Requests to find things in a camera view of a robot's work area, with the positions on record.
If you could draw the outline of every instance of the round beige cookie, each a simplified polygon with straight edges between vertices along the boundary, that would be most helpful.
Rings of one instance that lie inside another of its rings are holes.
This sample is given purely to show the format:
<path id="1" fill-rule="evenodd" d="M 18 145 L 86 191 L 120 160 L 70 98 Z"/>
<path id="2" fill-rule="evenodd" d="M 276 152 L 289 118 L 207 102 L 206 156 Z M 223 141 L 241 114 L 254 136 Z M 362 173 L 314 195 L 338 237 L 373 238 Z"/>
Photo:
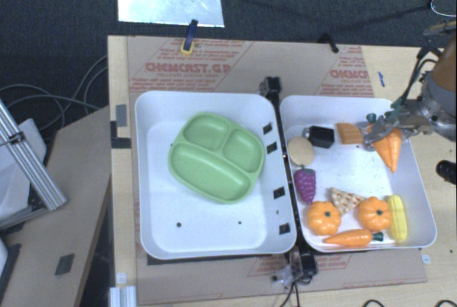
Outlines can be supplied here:
<path id="1" fill-rule="evenodd" d="M 287 151 L 294 165 L 309 166 L 314 160 L 314 147 L 304 137 L 293 137 L 287 143 Z"/>

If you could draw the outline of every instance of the purple grapes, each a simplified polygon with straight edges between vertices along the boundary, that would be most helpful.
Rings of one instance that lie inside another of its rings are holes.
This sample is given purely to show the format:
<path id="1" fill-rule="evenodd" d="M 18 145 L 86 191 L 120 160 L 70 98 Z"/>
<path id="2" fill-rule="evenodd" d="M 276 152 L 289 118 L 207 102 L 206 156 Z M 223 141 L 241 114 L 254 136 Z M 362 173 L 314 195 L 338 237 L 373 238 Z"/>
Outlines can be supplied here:
<path id="1" fill-rule="evenodd" d="M 293 183 L 299 198 L 306 204 L 313 203 L 316 195 L 316 172 L 310 168 L 301 168 L 293 175 Z"/>

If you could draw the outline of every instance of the yellow corn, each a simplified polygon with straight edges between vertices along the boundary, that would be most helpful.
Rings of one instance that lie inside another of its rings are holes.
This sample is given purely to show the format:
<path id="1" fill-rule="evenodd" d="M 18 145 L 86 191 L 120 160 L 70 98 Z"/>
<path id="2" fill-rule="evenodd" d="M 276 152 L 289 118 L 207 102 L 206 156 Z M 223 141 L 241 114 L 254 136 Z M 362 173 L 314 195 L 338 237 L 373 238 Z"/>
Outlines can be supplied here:
<path id="1" fill-rule="evenodd" d="M 408 235 L 408 224 L 406 223 L 403 202 L 399 196 L 394 194 L 387 198 L 387 203 L 392 213 L 391 234 L 395 241 L 403 242 Z"/>

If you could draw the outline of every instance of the blue clip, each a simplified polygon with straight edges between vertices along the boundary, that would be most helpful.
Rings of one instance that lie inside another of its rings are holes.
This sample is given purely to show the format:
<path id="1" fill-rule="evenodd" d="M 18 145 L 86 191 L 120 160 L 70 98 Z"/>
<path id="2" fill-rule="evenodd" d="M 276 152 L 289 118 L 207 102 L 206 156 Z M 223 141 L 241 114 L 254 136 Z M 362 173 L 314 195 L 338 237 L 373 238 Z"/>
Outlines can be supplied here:
<path id="1" fill-rule="evenodd" d="M 382 87 L 386 87 L 386 85 L 384 85 L 383 74 L 380 71 L 378 71 L 378 75 L 379 75 L 379 81 L 381 82 Z"/>
<path id="2" fill-rule="evenodd" d="M 181 53 L 185 55 L 190 55 L 192 54 L 192 51 L 194 50 L 194 35 L 195 35 L 195 30 L 197 29 L 198 21 L 192 19 L 191 23 L 187 27 L 187 33 L 186 33 L 186 39 L 183 41 L 181 45 Z"/>

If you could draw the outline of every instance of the orange pumpkin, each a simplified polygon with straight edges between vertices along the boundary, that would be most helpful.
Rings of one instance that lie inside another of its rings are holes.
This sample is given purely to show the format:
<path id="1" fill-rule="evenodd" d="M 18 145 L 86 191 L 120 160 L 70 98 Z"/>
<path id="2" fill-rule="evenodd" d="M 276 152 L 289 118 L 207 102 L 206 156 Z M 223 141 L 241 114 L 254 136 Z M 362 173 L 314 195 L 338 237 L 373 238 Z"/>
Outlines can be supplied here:
<path id="1" fill-rule="evenodd" d="M 364 228 L 379 232 L 391 225 L 392 215 L 387 202 L 371 196 L 358 205 L 358 219 Z"/>
<path id="2" fill-rule="evenodd" d="M 308 226 L 320 236 L 334 235 L 341 224 L 338 209 L 330 201 L 315 201 L 309 207 Z"/>

